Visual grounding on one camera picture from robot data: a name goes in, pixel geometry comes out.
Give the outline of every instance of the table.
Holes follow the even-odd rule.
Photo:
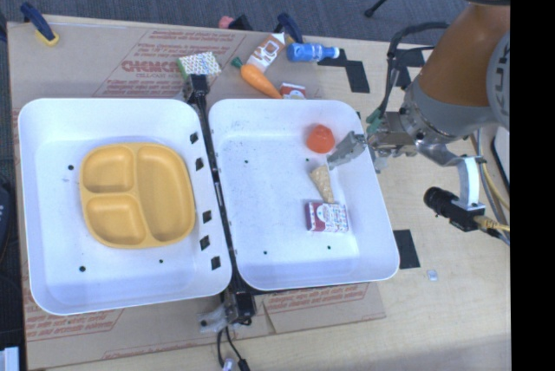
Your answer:
[[[259,97],[239,78],[232,77],[234,68],[230,61],[234,56],[245,60],[265,37],[264,33],[46,17],[53,29],[58,29],[61,35],[57,46],[67,46],[64,52],[74,52],[75,58],[61,61],[55,52],[46,49],[33,37],[32,26],[11,23],[9,50],[14,116],[18,108],[39,96],[91,96],[91,93],[102,96],[108,93],[109,84],[115,86],[116,81],[121,88],[135,89],[133,95],[141,95],[141,90],[143,94],[148,93],[152,84],[139,81],[135,83],[135,88],[123,87],[125,74],[121,71],[121,65],[114,69],[103,62],[122,62],[126,57],[136,62],[144,62],[148,58],[167,61],[173,52],[183,50],[172,48],[171,44],[176,43],[179,36],[187,34],[197,34],[197,44],[204,37],[205,49],[206,46],[212,46],[223,62],[220,77],[221,80],[226,79],[226,82],[219,81],[214,85],[208,97],[209,107],[219,98]],[[108,29],[110,40],[114,40],[113,45],[103,35]],[[141,41],[147,35],[137,32],[139,29],[144,34],[152,33],[155,29],[160,42],[168,45],[160,46],[154,52],[146,46],[144,39]],[[131,31],[138,34],[140,39],[137,40]],[[70,38],[72,34],[78,36],[82,32],[87,36],[87,45],[81,46],[81,51],[75,53],[71,49],[75,40]],[[338,46],[345,49],[350,60],[362,61],[370,93],[352,93],[342,68],[322,67],[313,63],[295,63],[302,66],[292,67],[292,63],[285,58],[278,58],[273,63],[268,69],[268,77],[276,85],[281,81],[303,84],[307,87],[309,98],[344,101],[358,111],[364,120],[383,96],[389,44],[311,36],[306,36],[305,41]],[[194,43],[186,42],[191,49]],[[121,55],[122,49],[131,50],[127,55]],[[93,72],[98,74],[95,82],[91,82],[87,75]],[[164,95],[179,97],[179,82],[175,80],[175,77],[164,79],[168,81],[164,84],[167,88]],[[402,92],[395,91],[391,95],[389,108],[399,107],[401,101]],[[485,128],[486,139],[491,139],[494,131],[494,128]],[[454,153],[473,153],[474,148],[470,140],[461,140],[454,143],[451,150]],[[491,154],[487,147],[485,150],[489,161]],[[489,167],[493,178],[501,185],[494,163],[489,163]],[[435,218],[422,200],[430,186],[458,193],[456,169],[436,166],[420,155],[415,158],[400,157],[389,160],[388,167],[379,174],[378,179],[393,229],[410,230],[421,265],[419,268],[399,270],[391,279],[377,284],[385,317],[236,340],[234,345],[240,354],[253,370],[510,369],[510,248],[480,231],[463,233],[455,229],[446,219]],[[487,203],[483,193],[480,199],[482,203]],[[79,342],[78,337],[75,336],[72,348],[86,349],[88,344]],[[234,356],[227,342],[223,343],[222,348],[224,356]],[[59,350],[54,355],[63,356],[66,352]],[[194,348],[169,348],[154,354],[110,361],[43,368],[79,371],[113,368],[123,371],[215,371],[220,366],[217,349],[212,342]]]

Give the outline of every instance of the yellow plate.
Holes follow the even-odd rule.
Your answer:
[[[163,246],[193,230],[196,214],[189,172],[167,146],[99,146],[81,163],[79,187],[88,230],[107,246]]]

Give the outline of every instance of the copper-colored cylinder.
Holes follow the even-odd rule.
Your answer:
[[[510,29],[510,9],[469,4],[446,29],[423,66],[419,76],[422,91],[449,104],[488,106],[487,64]]]

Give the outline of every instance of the toy carrot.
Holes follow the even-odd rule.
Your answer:
[[[283,98],[279,91],[271,84],[262,71],[253,64],[243,64],[241,60],[233,58],[232,65],[239,68],[241,77],[256,90],[271,98]]]

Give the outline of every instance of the white tray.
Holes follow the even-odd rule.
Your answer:
[[[210,110],[214,150],[241,276],[257,290],[392,277],[399,253],[369,151],[330,171],[349,231],[310,232],[304,204],[321,201],[309,172],[325,155],[305,145],[316,124],[339,143],[363,133],[349,105],[324,100],[222,100]]]
[[[43,309],[70,315],[161,303],[213,296],[229,284],[218,200],[190,106],[177,100],[35,100],[19,114],[19,139],[30,288]],[[122,141],[167,145],[186,162],[197,215],[192,233],[180,242],[115,249],[88,232],[80,162],[94,147]],[[198,171],[197,159],[204,165]],[[205,212],[211,217],[206,222]],[[205,237],[210,244],[203,250],[199,241]]]

